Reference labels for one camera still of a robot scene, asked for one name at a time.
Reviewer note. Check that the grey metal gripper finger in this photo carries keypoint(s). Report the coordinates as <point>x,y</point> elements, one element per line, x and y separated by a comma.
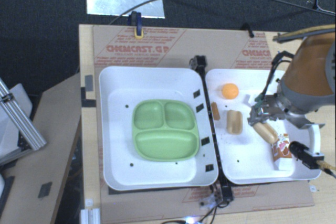
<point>251,120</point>
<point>265,118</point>

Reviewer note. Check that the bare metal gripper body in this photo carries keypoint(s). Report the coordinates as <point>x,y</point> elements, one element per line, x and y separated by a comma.
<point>278,108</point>

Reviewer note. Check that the tan hot dog bun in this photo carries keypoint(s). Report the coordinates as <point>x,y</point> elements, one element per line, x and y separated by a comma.
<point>267,132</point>
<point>234,122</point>

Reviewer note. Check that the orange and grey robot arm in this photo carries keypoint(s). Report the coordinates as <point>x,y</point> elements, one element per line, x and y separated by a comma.
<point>307,68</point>

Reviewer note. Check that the white plastic tray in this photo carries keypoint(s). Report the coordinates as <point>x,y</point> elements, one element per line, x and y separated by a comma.
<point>118,139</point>
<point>249,154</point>

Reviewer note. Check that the orange ball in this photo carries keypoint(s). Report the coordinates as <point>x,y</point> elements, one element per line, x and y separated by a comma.
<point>230,91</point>

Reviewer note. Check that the small brown sausage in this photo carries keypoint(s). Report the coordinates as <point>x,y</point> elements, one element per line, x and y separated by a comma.
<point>215,111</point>

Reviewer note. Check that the white and orange carton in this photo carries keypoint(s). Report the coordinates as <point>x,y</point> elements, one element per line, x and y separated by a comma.
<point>282,154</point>

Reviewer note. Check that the thin black rod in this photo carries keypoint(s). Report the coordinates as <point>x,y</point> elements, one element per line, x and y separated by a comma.
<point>211,126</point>

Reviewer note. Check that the green divided plate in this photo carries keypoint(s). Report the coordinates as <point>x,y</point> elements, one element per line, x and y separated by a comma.
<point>165,131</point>

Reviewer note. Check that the brown cardboard board red print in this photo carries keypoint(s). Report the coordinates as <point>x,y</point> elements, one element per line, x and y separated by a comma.
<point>168,47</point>

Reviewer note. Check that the black cylinder on white bracket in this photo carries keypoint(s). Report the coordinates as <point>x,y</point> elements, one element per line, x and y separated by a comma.
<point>305,153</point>

